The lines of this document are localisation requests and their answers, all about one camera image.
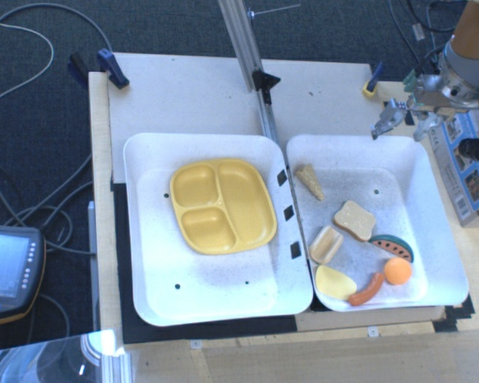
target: toy watermelon slice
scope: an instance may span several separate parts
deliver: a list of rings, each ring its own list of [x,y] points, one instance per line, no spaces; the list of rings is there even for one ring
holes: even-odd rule
[[[414,261],[414,252],[412,251],[411,247],[405,240],[400,239],[395,235],[375,235],[369,239],[369,243],[375,245],[376,247],[383,248],[383,250],[387,250],[394,255],[397,255],[409,263]]]

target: metal rod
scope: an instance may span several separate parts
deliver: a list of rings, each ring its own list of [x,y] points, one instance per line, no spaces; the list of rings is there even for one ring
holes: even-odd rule
[[[245,4],[243,0],[218,0],[218,3],[247,88],[249,91],[255,90],[252,73],[255,69],[263,69],[263,65]]]
[[[271,9],[271,10],[264,10],[264,11],[252,11],[251,13],[252,13],[252,17],[255,17],[261,14],[274,13],[276,11],[281,11],[281,10],[295,9],[300,6],[301,4],[293,4],[292,6],[279,7],[278,9]]]

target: toy orange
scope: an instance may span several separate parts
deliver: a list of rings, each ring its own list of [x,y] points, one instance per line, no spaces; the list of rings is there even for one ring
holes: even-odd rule
[[[412,276],[412,265],[400,257],[389,259],[383,268],[385,279],[393,285],[402,285]]]

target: yellow lemon slice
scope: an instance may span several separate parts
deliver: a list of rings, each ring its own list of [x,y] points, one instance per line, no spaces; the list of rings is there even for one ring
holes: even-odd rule
[[[357,292],[357,284],[353,279],[333,268],[320,265],[316,271],[316,287],[326,296],[347,301],[350,295]]]

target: blue clamp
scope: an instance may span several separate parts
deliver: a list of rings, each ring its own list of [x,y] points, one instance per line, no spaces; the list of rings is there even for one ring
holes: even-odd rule
[[[97,52],[97,62],[102,69],[110,72],[109,79],[118,89],[123,89],[129,84],[128,78],[125,77],[121,71],[121,67],[117,64],[115,55],[106,48],[100,49]]]
[[[373,71],[373,76],[371,79],[365,83],[365,85],[362,88],[362,93],[366,97],[372,97],[376,93],[376,84],[378,83],[380,77],[382,76],[383,73],[383,62],[380,61],[380,63],[376,66],[376,68]]]

